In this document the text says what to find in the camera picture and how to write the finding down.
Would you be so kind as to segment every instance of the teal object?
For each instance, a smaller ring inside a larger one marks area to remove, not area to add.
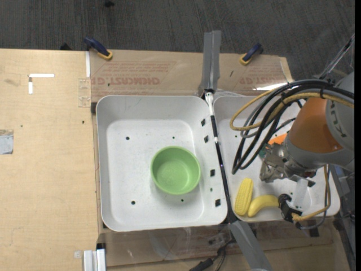
[[[182,195],[198,185],[201,168],[193,153],[183,147],[169,146],[154,155],[151,175],[162,191],[171,195]]]

